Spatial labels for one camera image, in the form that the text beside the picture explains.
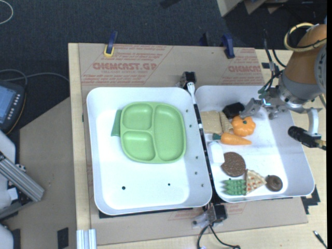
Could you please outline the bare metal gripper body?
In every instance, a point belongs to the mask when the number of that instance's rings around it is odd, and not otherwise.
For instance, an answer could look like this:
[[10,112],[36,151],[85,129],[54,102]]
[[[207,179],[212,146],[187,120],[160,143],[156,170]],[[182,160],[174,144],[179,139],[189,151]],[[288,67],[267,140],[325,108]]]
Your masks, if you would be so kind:
[[305,114],[310,108],[304,108],[306,100],[299,99],[293,95],[279,95],[278,93],[268,93],[263,98],[262,106],[272,113],[285,112],[290,110],[296,113]]

